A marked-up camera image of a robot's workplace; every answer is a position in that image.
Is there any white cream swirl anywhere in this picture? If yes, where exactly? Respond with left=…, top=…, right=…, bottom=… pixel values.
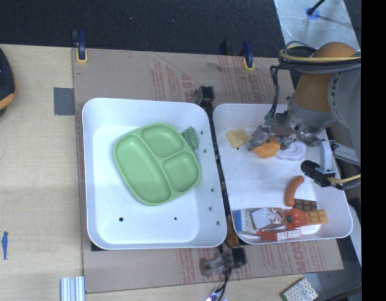
left=275, top=140, right=308, bottom=162

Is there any green divided plate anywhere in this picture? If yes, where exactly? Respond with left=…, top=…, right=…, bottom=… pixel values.
left=112, top=122, right=203, bottom=207

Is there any brown chocolate bar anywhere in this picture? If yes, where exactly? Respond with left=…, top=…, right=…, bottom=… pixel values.
left=292, top=198, right=319, bottom=213

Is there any blue and white carton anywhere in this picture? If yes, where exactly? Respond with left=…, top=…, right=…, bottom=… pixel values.
left=232, top=209, right=257, bottom=233

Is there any orange sausage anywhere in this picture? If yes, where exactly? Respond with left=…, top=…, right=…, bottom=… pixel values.
left=284, top=175, right=306, bottom=208

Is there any green round biscuit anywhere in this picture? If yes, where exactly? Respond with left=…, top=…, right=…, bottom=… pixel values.
left=181, top=126, right=200, bottom=152

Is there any orange and white carton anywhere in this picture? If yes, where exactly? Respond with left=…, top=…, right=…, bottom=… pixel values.
left=255, top=228, right=303, bottom=242

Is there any brown cardboard board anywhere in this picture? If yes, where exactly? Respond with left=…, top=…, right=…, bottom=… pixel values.
left=71, top=48, right=345, bottom=294

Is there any yellow cheese wedge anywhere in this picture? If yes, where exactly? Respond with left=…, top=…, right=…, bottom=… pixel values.
left=225, top=129, right=251, bottom=151

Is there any orange toy pumpkin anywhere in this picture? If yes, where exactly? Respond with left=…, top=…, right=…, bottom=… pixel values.
left=252, top=136, right=282, bottom=160

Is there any black cylinder on white bracket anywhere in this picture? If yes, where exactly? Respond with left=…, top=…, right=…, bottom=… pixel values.
left=300, top=139, right=338, bottom=188

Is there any black block with wires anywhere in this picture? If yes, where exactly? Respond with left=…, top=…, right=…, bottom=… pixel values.
left=191, top=85, right=216, bottom=105
left=200, top=246, right=247, bottom=277

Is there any tan waffle biscuit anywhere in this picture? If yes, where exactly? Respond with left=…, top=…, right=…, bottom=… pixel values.
left=304, top=209, right=329, bottom=226

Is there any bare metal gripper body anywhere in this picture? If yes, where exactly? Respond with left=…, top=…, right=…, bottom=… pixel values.
left=269, top=111, right=326, bottom=147

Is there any white plastic tray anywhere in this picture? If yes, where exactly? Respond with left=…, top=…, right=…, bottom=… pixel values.
left=212, top=103, right=354, bottom=246
left=82, top=97, right=228, bottom=251

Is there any green and white packet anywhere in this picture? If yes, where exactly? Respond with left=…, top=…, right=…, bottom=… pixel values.
left=279, top=277, right=319, bottom=301

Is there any white and brown carton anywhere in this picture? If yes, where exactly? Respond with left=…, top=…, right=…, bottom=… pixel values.
left=250, top=207, right=288, bottom=231

